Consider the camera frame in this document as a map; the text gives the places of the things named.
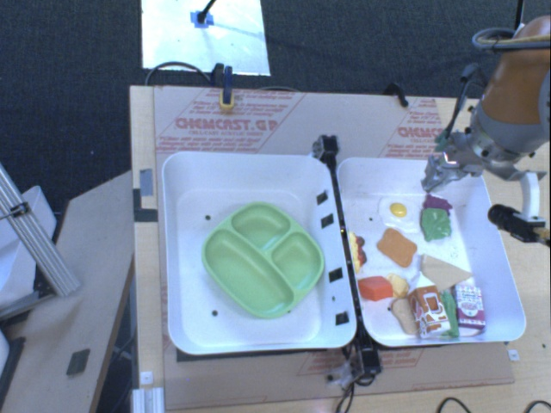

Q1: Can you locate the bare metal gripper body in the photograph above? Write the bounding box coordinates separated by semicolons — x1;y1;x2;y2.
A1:
429;129;491;181

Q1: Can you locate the purple toy lettuce leaf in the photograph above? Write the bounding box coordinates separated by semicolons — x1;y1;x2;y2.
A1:
422;193;454;215

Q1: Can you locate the green toy lettuce leaf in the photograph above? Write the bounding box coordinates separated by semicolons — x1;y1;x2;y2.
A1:
419;207;453;243

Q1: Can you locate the white and yellow fried egg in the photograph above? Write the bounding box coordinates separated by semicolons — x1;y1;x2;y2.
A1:
378;195;421;233

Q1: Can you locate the orange toast slice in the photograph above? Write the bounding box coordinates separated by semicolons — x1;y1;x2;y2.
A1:
376;227;418;268

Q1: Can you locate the tan triangular sandwich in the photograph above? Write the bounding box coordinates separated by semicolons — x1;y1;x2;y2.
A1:
419;254;474;290

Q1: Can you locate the brown cardboard board, red print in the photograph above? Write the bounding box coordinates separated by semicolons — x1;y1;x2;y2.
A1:
152;84;516;410

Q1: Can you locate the red and yellow hot dog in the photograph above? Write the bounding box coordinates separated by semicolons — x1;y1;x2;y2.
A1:
347;231;368;275

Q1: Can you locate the thin black rod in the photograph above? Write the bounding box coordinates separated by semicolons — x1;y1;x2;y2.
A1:
323;136;376;374

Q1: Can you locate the yellow toy food piece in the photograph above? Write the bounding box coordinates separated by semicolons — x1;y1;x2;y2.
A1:
386;273;411;299

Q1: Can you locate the white plastic tray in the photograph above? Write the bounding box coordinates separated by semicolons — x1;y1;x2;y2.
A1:
336;157;528;348
161;151;359;356

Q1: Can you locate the red cube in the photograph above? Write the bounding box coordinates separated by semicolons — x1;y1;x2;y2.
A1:
357;275;394;302

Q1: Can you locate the purple and white packet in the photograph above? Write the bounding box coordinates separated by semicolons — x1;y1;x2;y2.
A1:
453;283;487;330

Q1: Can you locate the green toy vegetable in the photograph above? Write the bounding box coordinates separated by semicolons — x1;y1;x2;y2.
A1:
439;289;461;340

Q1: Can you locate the orange and white carton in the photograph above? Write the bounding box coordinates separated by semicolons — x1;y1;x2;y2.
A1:
407;273;452;340

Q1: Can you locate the tan toy bread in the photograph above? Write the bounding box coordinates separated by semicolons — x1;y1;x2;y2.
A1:
390;297;419;336

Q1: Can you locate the green divided plate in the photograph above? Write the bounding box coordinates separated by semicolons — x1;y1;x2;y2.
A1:
201;201;325;320

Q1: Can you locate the black cylinder on white bracket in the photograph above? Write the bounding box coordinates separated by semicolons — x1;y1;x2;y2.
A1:
487;172;550;243

